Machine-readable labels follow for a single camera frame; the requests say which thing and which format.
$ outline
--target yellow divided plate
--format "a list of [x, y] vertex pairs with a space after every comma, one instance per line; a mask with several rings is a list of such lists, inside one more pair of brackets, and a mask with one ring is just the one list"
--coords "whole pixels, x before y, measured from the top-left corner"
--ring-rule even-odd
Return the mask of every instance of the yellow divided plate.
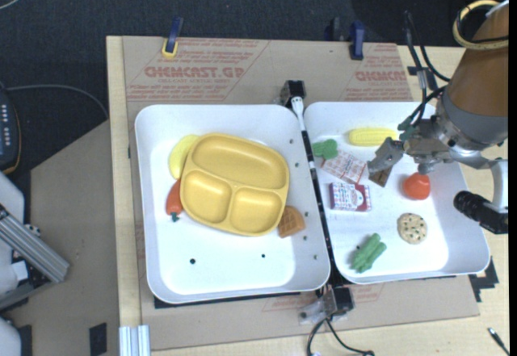
[[181, 179], [182, 205], [192, 219], [227, 232], [261, 236], [282, 218], [289, 168], [274, 149], [212, 133], [192, 146]]

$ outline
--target blue clamp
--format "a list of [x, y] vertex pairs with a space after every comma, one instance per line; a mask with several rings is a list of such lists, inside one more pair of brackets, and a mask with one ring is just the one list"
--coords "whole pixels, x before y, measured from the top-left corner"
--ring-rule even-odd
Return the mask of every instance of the blue clamp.
[[162, 55], [167, 59], [173, 59], [178, 52], [177, 38], [183, 26], [183, 17], [175, 17], [172, 20], [172, 27], [170, 28], [169, 39], [165, 39], [162, 47]]
[[350, 58], [354, 61], [363, 60], [364, 25], [356, 20], [350, 26]]

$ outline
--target table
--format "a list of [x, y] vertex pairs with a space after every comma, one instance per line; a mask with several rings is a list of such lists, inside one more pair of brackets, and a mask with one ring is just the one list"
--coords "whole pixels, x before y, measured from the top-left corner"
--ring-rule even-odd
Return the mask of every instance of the table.
[[[404, 66], [412, 65], [405, 47], [398, 48]], [[428, 48], [428, 54], [435, 67], [451, 76], [457, 66], [463, 49]], [[119, 310], [121, 326], [141, 324], [139, 283], [135, 228], [132, 210], [131, 170], [128, 160], [128, 122], [124, 88], [124, 53], [122, 38], [107, 37], [108, 89], [111, 113], [111, 151], [113, 164], [113, 186], [116, 221], [116, 255], [119, 284]], [[415, 77], [407, 74], [412, 95], [419, 100], [420, 91]], [[507, 146], [489, 149], [487, 157], [507, 157]], [[472, 192], [491, 199], [492, 178], [488, 171], [473, 171], [464, 168], [465, 178]], [[508, 237], [486, 234], [499, 284], [491, 290], [484, 290], [479, 303], [481, 315], [468, 319], [445, 320], [415, 325], [399, 325], [374, 329], [347, 331], [344, 341], [359, 349], [373, 349], [382, 354], [498, 354], [502, 352], [487, 332], [493, 327], [509, 346], [509, 257]], [[232, 355], [232, 354], [305, 354], [307, 337], [293, 336], [261, 341], [243, 341], [216, 346], [201, 346], [188, 349], [153, 352], [158, 356], [172, 355]], [[317, 335], [313, 350], [322, 354], [343, 354], [343, 348], [330, 333]]]

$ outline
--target robotic hand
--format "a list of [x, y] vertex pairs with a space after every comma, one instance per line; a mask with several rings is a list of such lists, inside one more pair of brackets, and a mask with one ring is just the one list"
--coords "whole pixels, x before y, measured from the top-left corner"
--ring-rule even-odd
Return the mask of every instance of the robotic hand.
[[[487, 19], [473, 40], [465, 40], [460, 34], [461, 21], [471, 10], [486, 7], [490, 8]], [[479, 1], [465, 7], [453, 34], [467, 50], [452, 79], [425, 96], [424, 72], [417, 65], [424, 90], [422, 104], [399, 125], [403, 131], [400, 140], [387, 138], [368, 163], [370, 176], [389, 171], [404, 153], [418, 163], [420, 174], [430, 173], [438, 162], [458, 161], [477, 170], [490, 169], [494, 177], [492, 202], [461, 191], [454, 198], [454, 206], [497, 234], [508, 233], [508, 160], [489, 160], [481, 151], [508, 137], [508, 32], [508, 1]], [[424, 107], [431, 98], [438, 99], [436, 112], [430, 119], [423, 119]]]

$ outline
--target black floor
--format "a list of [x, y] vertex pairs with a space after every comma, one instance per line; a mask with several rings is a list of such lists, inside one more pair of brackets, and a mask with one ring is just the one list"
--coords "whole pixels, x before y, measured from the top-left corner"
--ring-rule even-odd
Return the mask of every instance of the black floor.
[[[0, 0], [2, 4], [10, 0]], [[451, 26], [473, 0], [19, 0], [0, 9], [0, 82], [7, 88], [61, 84], [107, 106], [105, 37], [167, 36], [173, 16], [182, 36], [323, 40], [327, 23], [361, 20], [367, 41], [404, 44], [410, 10], [425, 45], [456, 45]], [[20, 118], [24, 174], [96, 125], [104, 114], [71, 90], [9, 92]]]

